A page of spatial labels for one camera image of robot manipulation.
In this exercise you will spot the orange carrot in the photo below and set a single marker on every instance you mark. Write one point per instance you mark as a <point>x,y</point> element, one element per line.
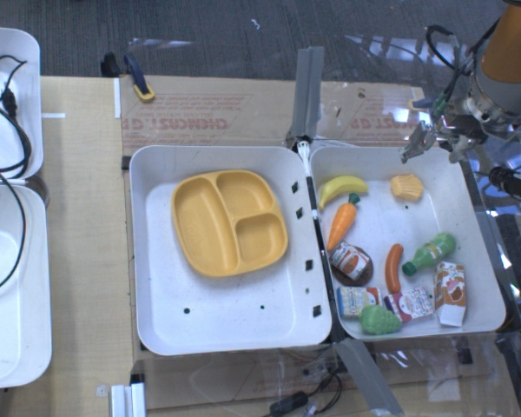
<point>342,222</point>

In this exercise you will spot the pink and white carton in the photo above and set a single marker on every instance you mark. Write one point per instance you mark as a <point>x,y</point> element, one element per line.
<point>410,304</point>

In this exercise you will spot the yellow banana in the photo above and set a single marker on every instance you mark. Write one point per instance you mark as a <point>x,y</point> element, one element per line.
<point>340,186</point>

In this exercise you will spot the brown cardboard board, red print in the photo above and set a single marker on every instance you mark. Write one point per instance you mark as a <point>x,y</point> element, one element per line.
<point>226,115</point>

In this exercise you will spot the green bottle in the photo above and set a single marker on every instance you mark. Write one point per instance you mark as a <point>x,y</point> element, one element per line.
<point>432,251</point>

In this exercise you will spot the orange sausage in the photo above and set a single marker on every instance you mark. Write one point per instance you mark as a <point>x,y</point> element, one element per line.
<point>393,269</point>

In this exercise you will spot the green grapes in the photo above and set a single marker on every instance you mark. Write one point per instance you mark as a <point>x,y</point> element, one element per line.
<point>378,320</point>

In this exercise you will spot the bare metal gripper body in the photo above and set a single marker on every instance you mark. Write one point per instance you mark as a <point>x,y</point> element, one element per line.
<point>482,120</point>

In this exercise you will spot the blue and yellow packet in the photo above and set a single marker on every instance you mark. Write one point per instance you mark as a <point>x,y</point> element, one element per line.
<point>356,300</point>

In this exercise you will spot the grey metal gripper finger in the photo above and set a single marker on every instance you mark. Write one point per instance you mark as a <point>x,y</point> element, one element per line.
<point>419,141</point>
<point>462,150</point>

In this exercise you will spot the yellow divided plate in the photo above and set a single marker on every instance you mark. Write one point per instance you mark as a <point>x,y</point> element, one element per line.
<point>226,224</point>

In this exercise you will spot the white plastic tray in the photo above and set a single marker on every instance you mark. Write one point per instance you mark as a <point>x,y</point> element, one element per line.
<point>417,228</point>
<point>21,46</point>
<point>226,311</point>
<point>30,311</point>

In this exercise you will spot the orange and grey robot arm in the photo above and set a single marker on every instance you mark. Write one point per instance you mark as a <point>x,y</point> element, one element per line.
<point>508,37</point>

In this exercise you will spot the black cylinder on white bracket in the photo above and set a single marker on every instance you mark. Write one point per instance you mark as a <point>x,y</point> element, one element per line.
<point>508,181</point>

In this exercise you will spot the yellow biscuit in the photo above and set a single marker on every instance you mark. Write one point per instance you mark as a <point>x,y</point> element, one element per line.
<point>406,187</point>

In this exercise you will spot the red and white small can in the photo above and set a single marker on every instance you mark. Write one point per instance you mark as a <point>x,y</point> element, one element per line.
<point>350,260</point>

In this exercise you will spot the orange and white carton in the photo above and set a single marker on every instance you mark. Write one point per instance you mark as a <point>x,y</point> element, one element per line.
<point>450,293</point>

